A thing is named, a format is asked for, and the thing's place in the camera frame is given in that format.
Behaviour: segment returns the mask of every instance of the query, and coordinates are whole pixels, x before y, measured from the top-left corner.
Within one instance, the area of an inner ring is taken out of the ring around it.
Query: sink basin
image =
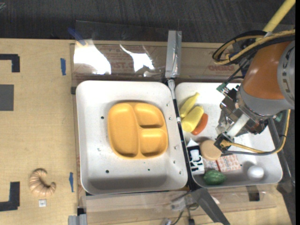
[[[221,114],[220,102],[224,99],[223,94],[218,92],[216,89],[219,85],[219,83],[183,82],[176,86],[175,92],[179,107],[187,98],[198,92],[200,95],[197,98],[195,105],[203,106],[204,112],[209,116],[207,126],[200,134],[192,135],[191,133],[183,132],[186,143],[188,143],[191,138],[198,143],[216,139],[216,126]],[[238,84],[236,83],[230,83],[227,87],[232,89],[237,85]],[[271,151],[275,149],[269,127],[266,127],[262,133],[257,135],[248,133],[235,137],[235,142],[264,151]],[[230,150],[244,151],[244,149],[237,147],[231,147]],[[226,175],[227,179],[224,183],[220,185],[207,185],[203,179],[203,175],[199,174],[193,176],[194,181],[203,188],[254,186],[262,184],[276,184],[280,182],[283,171],[277,154],[268,156],[237,154],[237,158],[242,165],[241,169],[225,172],[224,175]],[[263,168],[263,179],[259,181],[251,180],[247,176],[248,168],[252,165],[258,165]]]
[[[81,182],[88,193],[165,191],[185,186],[187,169],[167,86],[85,81],[76,89],[76,104]],[[108,126],[124,116],[127,121],[121,122],[122,126],[138,129],[138,137],[124,131],[119,135],[110,131],[114,135],[109,136]],[[120,145],[123,138],[130,140],[126,147]]]

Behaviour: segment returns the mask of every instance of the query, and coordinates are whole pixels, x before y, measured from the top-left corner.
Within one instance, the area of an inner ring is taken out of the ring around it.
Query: yellow plastic plate
[[[122,158],[153,158],[167,150],[164,116],[151,104],[114,105],[108,113],[107,128],[111,148]]]

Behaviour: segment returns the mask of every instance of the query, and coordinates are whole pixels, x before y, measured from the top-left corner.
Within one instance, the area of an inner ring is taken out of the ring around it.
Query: white sink
[[[168,148],[158,157],[117,156],[107,135],[107,115],[121,102],[145,102],[165,118]],[[93,195],[176,190],[185,186],[187,169],[171,91],[159,82],[85,81],[76,89],[81,182]]]
[[[207,139],[215,140],[217,138],[216,126],[220,118],[220,103],[224,99],[223,94],[217,91],[219,83],[202,83],[202,82],[183,82],[176,86],[176,98],[178,106],[182,106],[184,101],[193,96],[196,92],[200,95],[197,98],[196,105],[203,106],[204,112],[209,115],[206,128],[197,136],[191,133],[183,132],[186,143],[192,138],[196,142],[203,142]],[[237,84],[231,83],[228,87],[234,88]],[[236,143],[244,144],[251,148],[264,151],[274,150],[275,145],[269,127],[266,127],[261,134],[244,134],[235,138]],[[237,147],[231,147],[230,150],[245,151]],[[204,188],[224,188],[237,186],[250,186],[259,184],[278,183],[283,175],[282,167],[277,154],[268,156],[250,156],[237,155],[242,168],[240,170],[225,172],[227,180],[221,185],[207,185],[204,182],[203,175],[195,175],[194,181]],[[264,169],[264,177],[260,181],[250,180],[247,176],[247,170],[252,165],[259,165]]]

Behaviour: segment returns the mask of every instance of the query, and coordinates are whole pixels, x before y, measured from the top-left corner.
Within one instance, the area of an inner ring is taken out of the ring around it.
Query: small box
[[[190,139],[187,144],[188,159],[193,175],[200,175],[205,173],[203,157],[200,153],[199,144]]]
[[[215,169],[222,173],[238,170],[241,168],[238,157],[235,154],[221,156],[216,161],[208,161],[203,158],[205,171]]]
[[[235,154],[220,157],[217,160],[217,166],[222,173],[240,169],[240,163]]]

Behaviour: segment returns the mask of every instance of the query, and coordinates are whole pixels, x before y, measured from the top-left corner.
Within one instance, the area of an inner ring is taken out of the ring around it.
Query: gray carpet
[[[0,0],[0,38],[72,38],[68,27],[85,38],[135,39],[109,29],[95,32],[78,21],[179,29],[186,42],[224,42],[241,32],[262,29],[284,0]],[[278,29],[295,26],[295,7]],[[294,112],[284,150],[295,179]],[[285,192],[295,224],[295,187]]]

